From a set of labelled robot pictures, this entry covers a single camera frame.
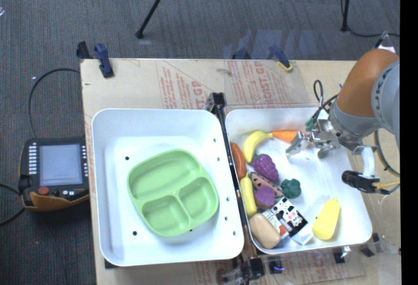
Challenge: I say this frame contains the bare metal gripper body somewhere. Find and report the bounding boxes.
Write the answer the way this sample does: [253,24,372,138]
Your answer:
[306,118,364,152]

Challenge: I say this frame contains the orange carrot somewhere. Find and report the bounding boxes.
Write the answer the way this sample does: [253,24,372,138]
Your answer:
[270,129,310,144]

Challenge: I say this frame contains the white plastic tray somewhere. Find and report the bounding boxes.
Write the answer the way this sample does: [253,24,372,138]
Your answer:
[91,108,246,268]
[225,107,374,256]

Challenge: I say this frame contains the purple grapes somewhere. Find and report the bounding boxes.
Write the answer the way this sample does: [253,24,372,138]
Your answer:
[251,153,280,184]

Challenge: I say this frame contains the green broccoli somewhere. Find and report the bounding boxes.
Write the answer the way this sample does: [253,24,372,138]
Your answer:
[280,178,302,200]

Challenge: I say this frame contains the yellow banana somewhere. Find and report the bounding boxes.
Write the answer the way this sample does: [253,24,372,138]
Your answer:
[242,130,274,164]

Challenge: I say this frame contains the watermelon slice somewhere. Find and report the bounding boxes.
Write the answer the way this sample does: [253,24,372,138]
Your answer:
[248,171,285,199]

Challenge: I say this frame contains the red sausage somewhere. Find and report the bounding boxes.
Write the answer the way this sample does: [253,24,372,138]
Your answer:
[229,142,247,180]

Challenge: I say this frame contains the yellow corn cob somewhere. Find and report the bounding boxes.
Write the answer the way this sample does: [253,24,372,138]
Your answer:
[239,175,258,219]

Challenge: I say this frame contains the black and white carton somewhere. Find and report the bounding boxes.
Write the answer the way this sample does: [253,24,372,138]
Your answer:
[261,196,315,246]

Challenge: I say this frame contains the tan bread roll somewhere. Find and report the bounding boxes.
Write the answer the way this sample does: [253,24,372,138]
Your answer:
[248,212,282,250]

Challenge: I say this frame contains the green divided plate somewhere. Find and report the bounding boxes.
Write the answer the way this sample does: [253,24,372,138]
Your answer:
[126,148,220,238]

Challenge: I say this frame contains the brown cardboard board red print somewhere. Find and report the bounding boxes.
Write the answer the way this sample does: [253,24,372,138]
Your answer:
[80,58,401,285]

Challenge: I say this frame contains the black cylinder on white bracket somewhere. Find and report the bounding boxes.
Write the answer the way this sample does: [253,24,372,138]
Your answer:
[341,145,381,195]

